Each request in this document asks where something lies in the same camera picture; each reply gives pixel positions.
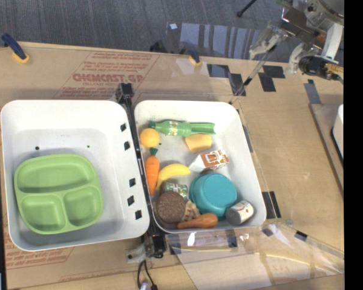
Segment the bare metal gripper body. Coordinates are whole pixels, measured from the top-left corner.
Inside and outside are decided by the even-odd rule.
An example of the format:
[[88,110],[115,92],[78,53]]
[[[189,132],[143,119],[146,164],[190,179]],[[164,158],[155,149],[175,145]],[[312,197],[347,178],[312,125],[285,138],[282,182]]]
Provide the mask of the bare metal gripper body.
[[344,0],[278,0],[282,26],[305,34],[318,46],[340,45],[344,31]]

